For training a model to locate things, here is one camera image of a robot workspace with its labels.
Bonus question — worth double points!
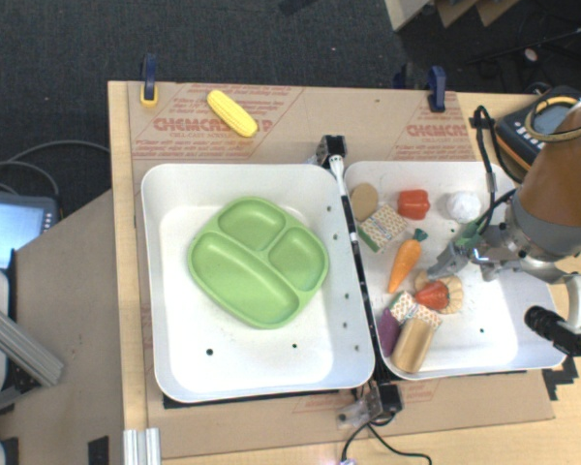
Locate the green divided plate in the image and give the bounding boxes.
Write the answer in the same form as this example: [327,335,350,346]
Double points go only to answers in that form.
[187,196,331,331]

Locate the white plastic tray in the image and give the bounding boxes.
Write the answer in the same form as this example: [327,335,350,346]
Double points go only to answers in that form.
[342,160,568,382]
[139,162,377,404]

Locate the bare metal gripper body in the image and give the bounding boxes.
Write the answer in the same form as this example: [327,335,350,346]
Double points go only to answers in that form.
[464,224,566,284]

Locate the brown cardboard board red print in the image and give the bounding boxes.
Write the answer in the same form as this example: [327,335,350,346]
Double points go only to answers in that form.
[125,80,570,459]

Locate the black block with thin wires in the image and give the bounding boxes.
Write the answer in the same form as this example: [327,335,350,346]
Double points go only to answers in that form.
[367,383,405,416]
[316,134,348,167]

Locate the white round ball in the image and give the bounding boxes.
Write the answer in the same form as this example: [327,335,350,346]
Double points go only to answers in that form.
[445,190,483,225]

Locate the white patterned carton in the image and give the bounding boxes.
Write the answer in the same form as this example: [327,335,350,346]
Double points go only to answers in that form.
[356,203,411,255]
[388,291,443,331]

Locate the red bell pepper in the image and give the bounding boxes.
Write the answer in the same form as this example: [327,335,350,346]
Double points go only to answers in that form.
[396,189,432,222]

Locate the orange carrot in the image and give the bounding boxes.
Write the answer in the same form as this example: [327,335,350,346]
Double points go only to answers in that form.
[387,228,430,295]

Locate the black cylinder on white bracket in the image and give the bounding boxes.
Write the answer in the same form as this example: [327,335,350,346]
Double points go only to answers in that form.
[523,272,581,357]

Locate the tan ridged bread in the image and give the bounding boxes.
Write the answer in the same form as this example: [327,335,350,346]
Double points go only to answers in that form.
[438,274,466,316]

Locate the yellow corn cob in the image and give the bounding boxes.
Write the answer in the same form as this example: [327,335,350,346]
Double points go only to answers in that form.
[206,89,260,139]

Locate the tan cylinder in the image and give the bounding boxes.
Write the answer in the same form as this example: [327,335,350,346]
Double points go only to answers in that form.
[390,317,436,375]

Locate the thin black and white rod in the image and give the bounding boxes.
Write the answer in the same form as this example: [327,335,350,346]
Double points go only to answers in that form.
[328,154,384,386]

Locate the purple eggplant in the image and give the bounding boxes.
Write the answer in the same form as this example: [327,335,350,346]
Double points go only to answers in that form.
[378,307,402,358]

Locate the tan oval biscuit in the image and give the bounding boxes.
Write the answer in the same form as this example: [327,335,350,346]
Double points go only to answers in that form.
[350,182,381,223]

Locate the red tomato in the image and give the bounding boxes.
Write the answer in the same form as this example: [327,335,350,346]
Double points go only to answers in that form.
[414,280,451,312]

